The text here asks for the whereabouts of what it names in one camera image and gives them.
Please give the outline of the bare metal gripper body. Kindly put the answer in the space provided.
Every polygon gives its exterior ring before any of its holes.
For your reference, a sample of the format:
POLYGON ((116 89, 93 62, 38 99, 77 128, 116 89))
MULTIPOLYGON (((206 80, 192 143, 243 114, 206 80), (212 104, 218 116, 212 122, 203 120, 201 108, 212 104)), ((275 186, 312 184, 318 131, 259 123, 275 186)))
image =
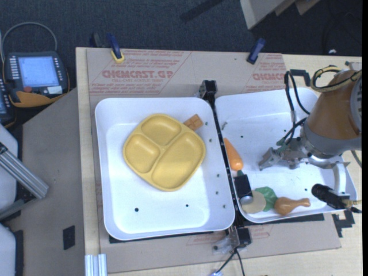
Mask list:
POLYGON ((323 153, 310 141, 303 138, 281 139, 278 141, 278 155, 295 169, 300 163, 311 164, 319 168, 330 169, 338 164, 347 167, 350 162, 339 161, 337 156, 323 153))

